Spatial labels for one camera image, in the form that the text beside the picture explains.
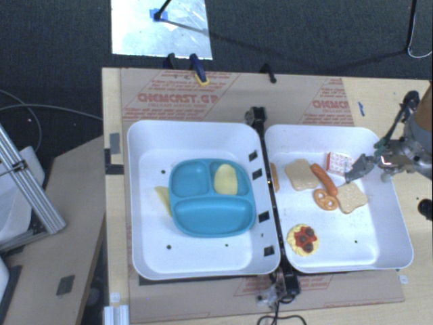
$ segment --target black cable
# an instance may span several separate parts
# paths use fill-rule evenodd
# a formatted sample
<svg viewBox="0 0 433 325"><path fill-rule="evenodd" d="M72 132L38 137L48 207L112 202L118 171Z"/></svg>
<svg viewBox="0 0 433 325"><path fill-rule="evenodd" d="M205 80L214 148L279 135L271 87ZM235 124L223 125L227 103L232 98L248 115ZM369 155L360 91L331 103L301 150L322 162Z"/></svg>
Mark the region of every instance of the black cable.
<svg viewBox="0 0 433 325"><path fill-rule="evenodd" d="M302 322L303 325L307 325L305 319L303 317L301 317L301 316L296 315L296 314L293 315L293 316L280 317L278 315L278 313L279 313L279 304L280 304L280 302L278 302L277 305L275 306L275 315L274 316L263 316L263 317L260 317L257 320L257 324L256 325L260 325L260 323L264 319L272 319L271 325L277 325L277 321L278 320L288 320L288 319L293 319L293 318L298 318Z"/></svg>
<svg viewBox="0 0 433 325"><path fill-rule="evenodd" d="M288 305L289 303L291 303L294 300L294 296L285 296L283 297L281 300L279 300L280 303L282 303L283 305Z"/></svg>

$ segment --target cardboard sheet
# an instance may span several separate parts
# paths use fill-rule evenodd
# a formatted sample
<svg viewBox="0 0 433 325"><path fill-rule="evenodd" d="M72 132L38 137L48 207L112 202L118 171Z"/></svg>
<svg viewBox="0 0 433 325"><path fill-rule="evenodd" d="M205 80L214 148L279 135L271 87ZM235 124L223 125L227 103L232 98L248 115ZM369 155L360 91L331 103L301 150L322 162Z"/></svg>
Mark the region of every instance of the cardboard sheet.
<svg viewBox="0 0 433 325"><path fill-rule="evenodd" d="M122 69L124 137L141 119L242 122L252 106L266 108L266 126L354 125L340 78L284 75L272 84L266 74L207 75L210 84L201 87L191 71ZM256 301L256 295L271 285L268 276L143 283L131 261L126 138L123 143L131 323L268 312ZM300 277L300 285L301 294L281 310L404 301L395 270L308 275Z"/></svg>

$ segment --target wooden table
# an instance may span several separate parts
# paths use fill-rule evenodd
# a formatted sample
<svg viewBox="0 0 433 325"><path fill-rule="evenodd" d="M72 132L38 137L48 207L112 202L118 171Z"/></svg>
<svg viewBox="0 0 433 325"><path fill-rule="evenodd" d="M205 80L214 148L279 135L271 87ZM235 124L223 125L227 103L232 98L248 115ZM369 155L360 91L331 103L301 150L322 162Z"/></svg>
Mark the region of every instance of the wooden table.
<svg viewBox="0 0 433 325"><path fill-rule="evenodd" d="M277 76L290 82L298 77ZM318 77L303 77L304 90L309 90L309 83ZM418 90L423 95L428 88L427 81L394 79L357 79L343 78L344 90L352 112L355 126L366 127L376 135L383 136L394 121L406 92ZM120 69L103 69L104 92L104 143L110 148L110 134L120 134L122 145L122 103L120 99ZM363 105L362 115L359 102ZM400 124L395 135L403 132ZM122 149L111 155L112 164L123 164ZM432 182L419 174L400 174L394 177L394 187L401 210L411 237L414 260L399 272L407 278L403 285L405 302L357 307L338 307L299 311L309 325L311 324L428 324L433 319L433 278L432 278L432 223L426 221L417 212L417 205L423 198L431 198ZM108 275L111 293L111 306L129 303L129 285L127 270L127 240L125 221L124 177L106 176L106 225L108 238ZM204 318L176 321L176 324L255 324L258 315L229 316L222 318Z"/></svg>
<svg viewBox="0 0 433 325"><path fill-rule="evenodd" d="M6 257L22 269L5 325L81 324L104 238L104 192L101 137L54 160L46 194L67 226ZM72 288L57 295L62 278Z"/></svg>

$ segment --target blue plate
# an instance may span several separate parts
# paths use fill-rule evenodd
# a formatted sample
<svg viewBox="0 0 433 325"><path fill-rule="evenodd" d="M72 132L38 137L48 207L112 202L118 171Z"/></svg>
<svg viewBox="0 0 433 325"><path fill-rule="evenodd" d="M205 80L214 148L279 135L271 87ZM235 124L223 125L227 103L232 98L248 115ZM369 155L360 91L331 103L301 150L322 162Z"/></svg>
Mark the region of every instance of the blue plate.
<svg viewBox="0 0 433 325"><path fill-rule="evenodd" d="M235 195L219 194L214 189L216 171L223 164L235 169ZM168 191L175 224L190 236L234 236L254 224L256 209L251 183L235 162L223 159L180 162L170 174Z"/></svg>

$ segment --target toy hot dog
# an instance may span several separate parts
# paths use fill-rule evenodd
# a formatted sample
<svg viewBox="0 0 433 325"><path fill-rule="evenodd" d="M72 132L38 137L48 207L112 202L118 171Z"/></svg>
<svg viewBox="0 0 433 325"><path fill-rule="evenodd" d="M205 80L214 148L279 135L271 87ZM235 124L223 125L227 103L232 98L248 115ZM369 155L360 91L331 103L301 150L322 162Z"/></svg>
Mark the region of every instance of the toy hot dog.
<svg viewBox="0 0 433 325"><path fill-rule="evenodd" d="M325 186L327 193L331 196L336 196L338 194L338 189L333 183L332 179L327 175L326 171L320 167L318 164L311 165L311 171L319 178L320 182Z"/></svg>

